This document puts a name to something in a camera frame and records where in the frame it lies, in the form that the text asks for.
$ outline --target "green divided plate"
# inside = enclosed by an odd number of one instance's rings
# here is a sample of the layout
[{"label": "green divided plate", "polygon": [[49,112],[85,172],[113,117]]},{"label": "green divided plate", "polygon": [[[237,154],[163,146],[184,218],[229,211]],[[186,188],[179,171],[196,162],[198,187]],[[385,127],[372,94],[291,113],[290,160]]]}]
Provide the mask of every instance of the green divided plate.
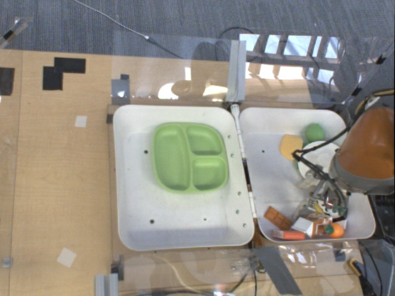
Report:
[{"label": "green divided plate", "polygon": [[228,160],[219,132],[199,123],[166,123],[152,137],[158,183],[168,191],[201,192],[228,181]]}]

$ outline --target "gray carpet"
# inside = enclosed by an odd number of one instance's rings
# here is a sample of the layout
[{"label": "gray carpet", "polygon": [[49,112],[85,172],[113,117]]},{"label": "gray carpet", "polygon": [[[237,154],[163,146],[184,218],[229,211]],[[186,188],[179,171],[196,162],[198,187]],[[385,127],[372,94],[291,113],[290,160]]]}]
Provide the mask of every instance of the gray carpet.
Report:
[{"label": "gray carpet", "polygon": [[[393,38],[395,0],[80,0],[124,25],[155,38],[184,58],[195,45],[242,26],[257,33]],[[11,48],[132,56],[172,57],[102,15],[71,0],[0,0],[0,30],[15,17],[32,24]],[[238,38],[236,31],[227,38]],[[394,56],[368,89],[394,84]]]}]

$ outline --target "white tray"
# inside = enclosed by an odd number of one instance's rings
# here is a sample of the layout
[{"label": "white tray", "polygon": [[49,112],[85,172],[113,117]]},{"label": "white tray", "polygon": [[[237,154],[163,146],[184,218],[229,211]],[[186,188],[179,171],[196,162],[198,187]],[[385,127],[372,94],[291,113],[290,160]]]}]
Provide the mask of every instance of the white tray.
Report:
[{"label": "white tray", "polygon": [[[300,135],[304,140],[306,127],[319,123],[325,130],[325,140],[338,134],[345,125],[342,118],[327,110],[248,108],[241,113],[240,125],[246,151],[251,187],[262,233],[272,241],[272,229],[277,229],[264,218],[271,205],[291,218],[300,201],[308,196],[298,189],[302,180],[295,162],[282,157],[280,142],[284,134]],[[344,140],[341,137],[335,144]],[[349,199],[347,228],[341,239],[365,239],[375,232],[375,219],[368,198],[353,194]]]},{"label": "white tray", "polygon": [[[222,135],[229,178],[216,191],[175,194],[157,183],[151,138],[168,122],[202,123]],[[118,233],[133,250],[243,245],[254,234],[235,122],[215,107],[125,105],[114,115]]]}]

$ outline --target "wooden table surface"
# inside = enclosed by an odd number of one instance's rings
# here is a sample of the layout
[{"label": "wooden table surface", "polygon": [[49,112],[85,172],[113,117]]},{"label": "wooden table surface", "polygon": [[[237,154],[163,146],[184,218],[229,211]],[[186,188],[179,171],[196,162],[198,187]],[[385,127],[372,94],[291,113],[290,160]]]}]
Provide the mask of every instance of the wooden table surface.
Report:
[{"label": "wooden table surface", "polygon": [[[63,91],[43,91],[43,67],[52,67],[55,57],[86,59],[86,73],[65,73]],[[217,65],[221,86],[227,65]],[[112,229],[106,123],[111,79],[128,74],[132,94],[146,96],[182,80],[187,66],[175,59],[0,52],[0,67],[15,68],[14,92],[0,102],[0,257],[14,261],[11,269],[0,269],[0,296],[92,296],[95,275],[109,274],[116,254],[125,256],[123,291],[237,282],[239,276],[229,275],[232,249],[228,254],[215,249],[132,252]],[[284,87],[271,86],[270,96]],[[299,90],[306,94],[306,85],[300,83]],[[86,127],[75,127],[77,116],[87,117]],[[349,256],[358,257],[356,243],[350,244]],[[76,253],[71,267],[57,261],[63,248]],[[291,272],[305,295],[362,295],[357,276],[344,263],[329,258],[319,270],[298,275],[297,269]],[[253,295],[251,280],[238,295]],[[266,274],[259,276],[259,294],[278,295]]]}]

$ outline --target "yellow sponge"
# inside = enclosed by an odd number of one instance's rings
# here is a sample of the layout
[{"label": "yellow sponge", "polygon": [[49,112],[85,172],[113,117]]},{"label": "yellow sponge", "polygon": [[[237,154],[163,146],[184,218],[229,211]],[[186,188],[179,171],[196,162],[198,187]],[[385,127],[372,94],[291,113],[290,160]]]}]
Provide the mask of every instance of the yellow sponge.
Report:
[{"label": "yellow sponge", "polygon": [[302,149],[303,139],[296,135],[284,135],[280,144],[280,152],[284,158],[293,160],[292,153],[296,149]]}]

